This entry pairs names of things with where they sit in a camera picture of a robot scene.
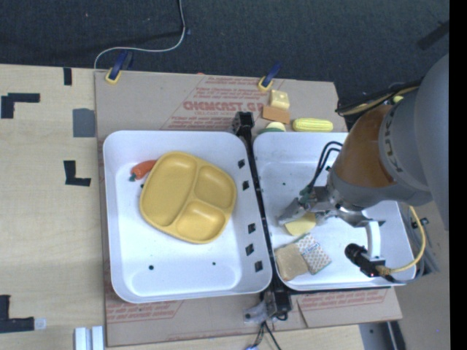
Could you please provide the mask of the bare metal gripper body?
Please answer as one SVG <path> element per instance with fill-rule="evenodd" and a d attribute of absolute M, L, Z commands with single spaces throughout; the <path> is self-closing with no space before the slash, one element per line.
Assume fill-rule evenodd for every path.
<path fill-rule="evenodd" d="M 304 194 L 304 204 L 309 208 L 308 212 L 315 215 L 316 212 L 328 214 L 326 221 L 331 218 L 339 218 L 353 227 L 361 227 L 366 221 L 363 208 L 344 200 L 336 190 L 327 187 L 313 187 Z"/>

